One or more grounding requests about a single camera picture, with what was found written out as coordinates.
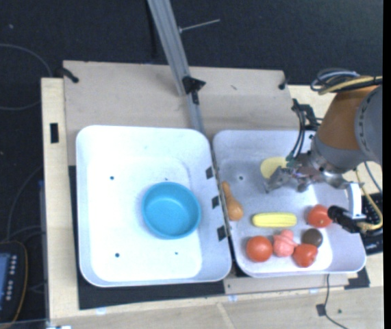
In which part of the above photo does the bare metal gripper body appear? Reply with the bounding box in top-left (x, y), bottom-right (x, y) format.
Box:
top-left (285, 156), bottom-right (351, 190)

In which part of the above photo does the yellow round slice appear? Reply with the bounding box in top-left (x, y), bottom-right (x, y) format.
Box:
top-left (260, 156), bottom-right (289, 181)

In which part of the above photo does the white plastic tray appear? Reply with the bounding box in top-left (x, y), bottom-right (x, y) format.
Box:
top-left (75, 125), bottom-right (234, 289)
top-left (212, 129), bottom-right (368, 279)

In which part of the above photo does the red tomato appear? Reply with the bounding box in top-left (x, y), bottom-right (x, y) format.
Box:
top-left (245, 235), bottom-right (274, 263)
top-left (306, 204), bottom-right (333, 228)

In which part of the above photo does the yellow corn cob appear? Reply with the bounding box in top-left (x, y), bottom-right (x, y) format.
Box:
top-left (251, 212), bottom-right (299, 229)

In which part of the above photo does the orange butternut squash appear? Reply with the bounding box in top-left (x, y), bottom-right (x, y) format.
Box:
top-left (220, 180), bottom-right (244, 222)

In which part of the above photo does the brown round mushroom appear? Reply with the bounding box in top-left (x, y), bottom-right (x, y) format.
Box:
top-left (301, 228), bottom-right (324, 248)

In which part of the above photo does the thin black and white rod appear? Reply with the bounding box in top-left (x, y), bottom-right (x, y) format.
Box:
top-left (210, 145), bottom-right (233, 241)

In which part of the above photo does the pink garlic bulb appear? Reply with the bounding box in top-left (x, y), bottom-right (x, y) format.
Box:
top-left (272, 229), bottom-right (299, 258)

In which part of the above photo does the red bell pepper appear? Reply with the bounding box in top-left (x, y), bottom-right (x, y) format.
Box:
top-left (291, 243), bottom-right (319, 268)

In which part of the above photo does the blue bowl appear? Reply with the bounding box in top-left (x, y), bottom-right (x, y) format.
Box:
top-left (141, 181), bottom-right (202, 241)

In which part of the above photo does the brown cardboard board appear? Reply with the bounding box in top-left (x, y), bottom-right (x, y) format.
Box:
top-left (62, 60), bottom-right (351, 295)

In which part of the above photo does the black cylinder on white bracket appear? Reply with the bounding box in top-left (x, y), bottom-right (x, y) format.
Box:
top-left (327, 181), bottom-right (368, 234)

